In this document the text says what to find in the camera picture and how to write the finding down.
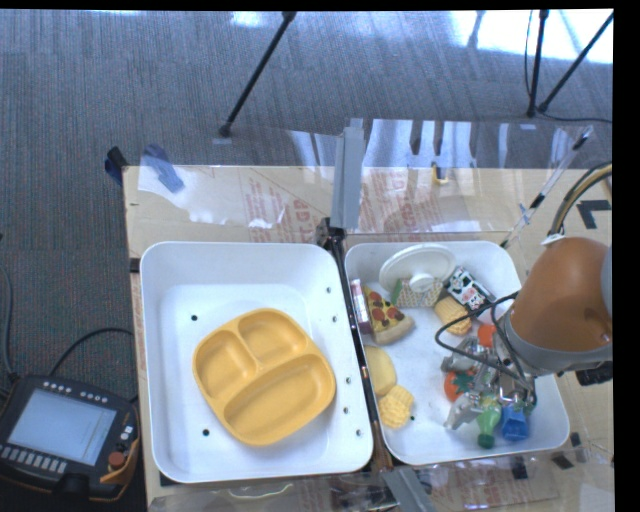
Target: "gray floor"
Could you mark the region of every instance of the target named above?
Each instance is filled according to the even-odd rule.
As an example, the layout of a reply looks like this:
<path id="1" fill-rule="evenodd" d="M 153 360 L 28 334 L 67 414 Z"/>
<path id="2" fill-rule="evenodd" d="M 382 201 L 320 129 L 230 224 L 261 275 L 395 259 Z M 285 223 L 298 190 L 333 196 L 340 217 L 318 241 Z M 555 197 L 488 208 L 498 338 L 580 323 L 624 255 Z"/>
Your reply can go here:
<path id="1" fill-rule="evenodd" d="M 593 134 L 571 165 L 611 160 L 613 53 L 606 41 L 613 25 L 592 49 L 608 59 L 585 59 L 547 115 L 530 118 L 529 11 L 515 11 L 511 20 L 506 14 L 300 12 L 234 129 L 335 136 L 351 119 L 372 118 L 586 124 Z M 539 102 L 607 15 L 551 11 Z M 575 19 L 588 22 L 586 32 Z M 13 284 L 9 355 L 16 373 L 47 373 L 93 329 L 133 327 L 122 189 L 104 171 L 112 147 L 129 163 L 150 143 L 180 164 L 306 163 L 295 147 L 219 141 L 219 127 L 281 21 L 279 12 L 0 10 L 0 263 Z M 534 11 L 532 30 L 537 26 Z M 557 41 L 568 48 L 560 56 Z M 518 161 L 540 161 L 536 145 L 513 133 Z M 381 152 L 376 163 L 398 164 L 393 154 Z M 130 336 L 100 334 L 57 374 L 130 397 L 133 357 Z M 0 388 L 9 387 L 3 372 Z M 56 503 L 0 482 L 0 509 L 144 510 L 140 468 L 113 505 Z"/>

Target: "white tray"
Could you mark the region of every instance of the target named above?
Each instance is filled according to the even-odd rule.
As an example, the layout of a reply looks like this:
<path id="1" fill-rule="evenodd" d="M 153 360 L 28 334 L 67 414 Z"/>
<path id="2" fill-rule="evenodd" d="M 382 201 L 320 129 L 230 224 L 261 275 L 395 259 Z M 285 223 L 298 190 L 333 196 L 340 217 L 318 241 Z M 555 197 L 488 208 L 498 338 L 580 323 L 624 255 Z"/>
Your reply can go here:
<path id="1" fill-rule="evenodd" d="M 518 291 L 521 287 L 517 271 L 509 254 L 487 241 L 437 242 L 450 249 L 456 263 L 465 267 L 497 298 Z M 352 247 L 345 257 L 349 281 L 359 278 L 363 284 L 389 297 L 378 282 L 382 265 L 411 243 L 363 243 Z M 553 375 L 536 379 L 538 404 L 529 417 L 529 437 L 522 441 L 507 441 L 499 433 L 491 449 L 478 446 L 480 432 L 475 421 L 463 423 L 457 430 L 443 426 L 451 402 L 444 394 L 442 359 L 451 352 L 438 345 L 435 332 L 442 322 L 433 308 L 410 308 L 406 312 L 416 328 L 405 338 L 383 348 L 396 368 L 398 384 L 414 396 L 413 421 L 399 429 L 383 426 L 383 436 L 389 451 L 410 465 L 435 464 L 445 461 L 517 454 L 554 449 L 569 435 L 569 418 Z M 363 343 L 375 345 L 371 335 L 361 335 Z M 445 332 L 442 341 L 457 345 L 462 337 Z"/>
<path id="2" fill-rule="evenodd" d="M 205 483 L 346 473 L 369 461 L 373 437 L 360 369 L 327 251 L 311 244 L 162 242 L 144 253 L 140 273 L 151 444 L 162 473 Z M 253 447 L 218 421 L 198 389 L 192 356 L 205 335 L 263 307 L 284 311 L 311 336 L 333 369 L 336 393 L 302 429 Z"/>

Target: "yellow plate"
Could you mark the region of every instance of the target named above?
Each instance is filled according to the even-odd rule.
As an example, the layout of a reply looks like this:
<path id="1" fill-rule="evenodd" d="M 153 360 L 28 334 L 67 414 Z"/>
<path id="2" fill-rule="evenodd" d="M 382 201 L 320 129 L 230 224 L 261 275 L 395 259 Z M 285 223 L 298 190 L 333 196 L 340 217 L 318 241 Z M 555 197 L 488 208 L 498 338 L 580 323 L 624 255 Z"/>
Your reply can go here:
<path id="1" fill-rule="evenodd" d="M 336 391 L 318 346 L 293 318 L 271 308 L 240 315 L 205 336 L 193 354 L 193 374 L 220 422 L 253 446 L 301 429 Z"/>

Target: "tripod leg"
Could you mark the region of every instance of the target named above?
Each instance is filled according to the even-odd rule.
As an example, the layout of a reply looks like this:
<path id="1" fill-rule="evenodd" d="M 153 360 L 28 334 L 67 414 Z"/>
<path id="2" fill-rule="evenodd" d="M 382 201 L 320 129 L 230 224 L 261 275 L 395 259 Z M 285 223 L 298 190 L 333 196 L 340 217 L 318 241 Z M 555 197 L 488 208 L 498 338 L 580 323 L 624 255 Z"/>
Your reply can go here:
<path id="1" fill-rule="evenodd" d="M 269 62 L 269 58 L 271 57 L 271 54 L 276 49 L 276 46 L 278 46 L 280 39 L 282 38 L 285 30 L 287 30 L 287 27 L 289 26 L 289 23 L 291 23 L 293 19 L 296 17 L 296 11 L 283 11 L 282 17 L 283 17 L 283 20 L 282 20 L 282 24 L 280 25 L 280 28 L 278 28 L 276 35 L 273 37 L 271 41 L 271 44 L 267 48 L 267 51 L 265 52 L 265 54 L 262 56 L 262 59 L 260 60 L 258 67 L 253 72 L 253 75 L 251 75 L 251 78 L 249 79 L 249 83 L 247 83 L 247 86 L 244 88 L 244 91 L 242 91 L 242 94 L 240 95 L 240 98 L 238 99 L 236 106 L 233 108 L 233 111 L 227 118 L 227 121 L 225 122 L 225 124 L 223 124 L 218 130 L 220 135 L 222 135 L 223 137 L 228 137 L 229 135 L 231 135 L 231 125 L 235 121 L 238 113 L 240 112 L 240 109 L 244 105 L 244 102 L 249 96 L 249 93 L 253 89 L 253 86 L 258 81 L 258 78 L 260 78 L 260 74 L 262 73 L 262 70 L 267 65 L 267 62 Z"/>
<path id="2" fill-rule="evenodd" d="M 567 80 L 569 80 L 569 77 L 572 75 L 572 73 L 575 71 L 575 69 L 578 67 L 578 65 L 584 60 L 584 58 L 587 56 L 587 53 L 589 53 L 589 50 L 591 50 L 591 47 L 600 38 L 600 36 L 606 30 L 606 28 L 609 26 L 609 23 L 611 23 L 612 20 L 613 20 L 613 13 L 611 13 L 609 15 L 609 17 L 605 20 L 605 22 L 602 24 L 602 26 L 600 27 L 598 32 L 596 32 L 596 34 L 593 36 L 591 41 L 589 41 L 589 44 L 584 47 L 584 50 L 582 50 L 582 52 L 580 52 L 580 55 L 578 55 L 578 58 L 573 62 L 571 67 L 567 70 L 567 72 L 564 74 L 564 76 L 560 79 L 560 81 L 558 82 L 558 85 L 556 85 L 553 88 L 553 90 L 551 91 L 551 93 L 549 93 L 549 96 L 547 96 L 547 99 L 544 100 L 542 103 L 540 103 L 540 106 L 538 107 L 538 110 L 540 112 L 546 112 L 547 111 L 547 108 L 549 108 L 549 103 L 551 103 L 553 98 L 555 98 L 556 94 L 558 94 L 558 92 L 560 92 L 560 89 L 562 89 L 562 86 L 565 84 L 565 82 Z"/>
<path id="3" fill-rule="evenodd" d="M 531 83 L 531 95 L 529 96 L 529 108 L 527 109 L 527 117 L 533 117 L 536 115 L 536 94 L 538 92 L 538 75 L 540 74 L 540 60 L 542 58 L 542 40 L 544 39 L 544 24 L 546 23 L 548 17 L 549 9 L 540 9 L 540 28 L 538 29 L 536 56 L 533 61 L 533 79 Z"/>

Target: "yellow divided plate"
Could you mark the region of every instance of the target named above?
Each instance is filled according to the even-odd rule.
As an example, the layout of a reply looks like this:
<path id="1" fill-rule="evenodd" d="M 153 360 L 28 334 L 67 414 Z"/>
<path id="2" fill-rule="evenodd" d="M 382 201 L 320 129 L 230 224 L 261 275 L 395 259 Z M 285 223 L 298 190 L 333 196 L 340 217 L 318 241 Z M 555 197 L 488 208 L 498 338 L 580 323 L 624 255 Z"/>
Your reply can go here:
<path id="1" fill-rule="evenodd" d="M 301 429 L 336 391 L 317 345 L 293 318 L 271 308 L 240 315 L 202 339 L 193 374 L 222 424 L 253 446 Z"/>

